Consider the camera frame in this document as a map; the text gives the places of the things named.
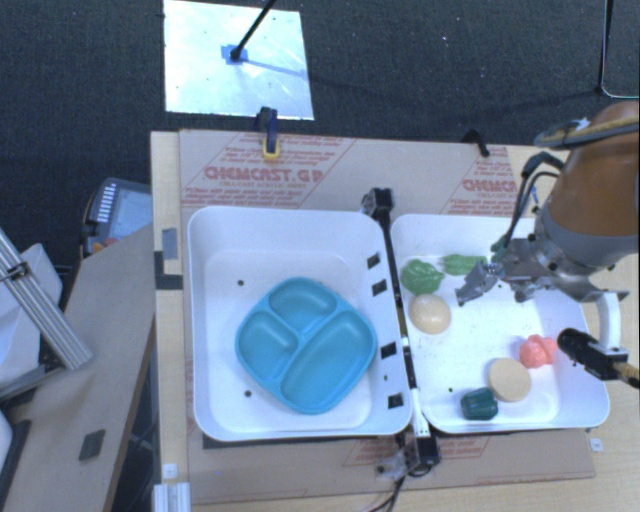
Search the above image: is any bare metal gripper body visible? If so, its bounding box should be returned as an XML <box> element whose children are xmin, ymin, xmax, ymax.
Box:
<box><xmin>498</xmin><ymin>236</ymin><xmax>615</xmax><ymax>303</ymax></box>

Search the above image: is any white plastic tray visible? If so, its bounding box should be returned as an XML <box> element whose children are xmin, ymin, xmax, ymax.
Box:
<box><xmin>187</xmin><ymin>205</ymin><xmax>415</xmax><ymax>443</ymax></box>
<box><xmin>389</xmin><ymin>213</ymin><xmax>612</xmax><ymax>435</ymax></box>

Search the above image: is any thin black and white rod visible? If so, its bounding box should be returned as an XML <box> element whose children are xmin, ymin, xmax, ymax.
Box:
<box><xmin>378</xmin><ymin>209</ymin><xmax>432</xmax><ymax>442</ymax></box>

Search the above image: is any green toy lettuce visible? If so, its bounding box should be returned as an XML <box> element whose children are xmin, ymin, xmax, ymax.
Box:
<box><xmin>400</xmin><ymin>258</ymin><xmax>446</xmax><ymax>296</ymax></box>

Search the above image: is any pink toy food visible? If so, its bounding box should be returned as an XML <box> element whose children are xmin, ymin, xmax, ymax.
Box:
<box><xmin>518</xmin><ymin>333</ymin><xmax>559</xmax><ymax>371</ymax></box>

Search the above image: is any brown cardboard board red print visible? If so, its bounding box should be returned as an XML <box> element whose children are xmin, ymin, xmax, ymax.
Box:
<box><xmin>178</xmin><ymin>128</ymin><xmax>598</xmax><ymax>506</ymax></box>

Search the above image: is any black block with thin wires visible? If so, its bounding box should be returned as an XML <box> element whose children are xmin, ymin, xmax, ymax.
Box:
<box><xmin>398</xmin><ymin>433</ymin><xmax>443</xmax><ymax>477</ymax></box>
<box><xmin>361</xmin><ymin>187</ymin><xmax>397</xmax><ymax>218</ymax></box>

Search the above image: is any black cylinder on white bracket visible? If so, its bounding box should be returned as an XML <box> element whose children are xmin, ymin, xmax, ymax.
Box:
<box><xmin>556</xmin><ymin>291</ymin><xmax>631</xmax><ymax>382</ymax></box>

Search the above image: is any cream toy egg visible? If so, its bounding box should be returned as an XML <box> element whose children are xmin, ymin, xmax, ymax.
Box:
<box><xmin>409</xmin><ymin>293</ymin><xmax>453</xmax><ymax>336</ymax></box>

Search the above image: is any dark green toy pepper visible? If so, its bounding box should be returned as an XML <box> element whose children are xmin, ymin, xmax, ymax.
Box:
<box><xmin>459</xmin><ymin>387</ymin><xmax>500</xmax><ymax>421</ymax></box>

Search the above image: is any green toy leaf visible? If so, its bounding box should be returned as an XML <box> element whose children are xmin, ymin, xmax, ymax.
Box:
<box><xmin>441</xmin><ymin>253</ymin><xmax>488</xmax><ymax>277</ymax></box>

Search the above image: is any blue divided plate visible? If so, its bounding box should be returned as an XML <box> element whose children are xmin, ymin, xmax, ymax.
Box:
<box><xmin>234</xmin><ymin>276</ymin><xmax>379</xmax><ymax>416</ymax></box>

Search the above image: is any tan round biscuit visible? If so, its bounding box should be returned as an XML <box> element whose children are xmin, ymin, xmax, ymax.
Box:
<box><xmin>487</xmin><ymin>356</ymin><xmax>533</xmax><ymax>404</ymax></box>

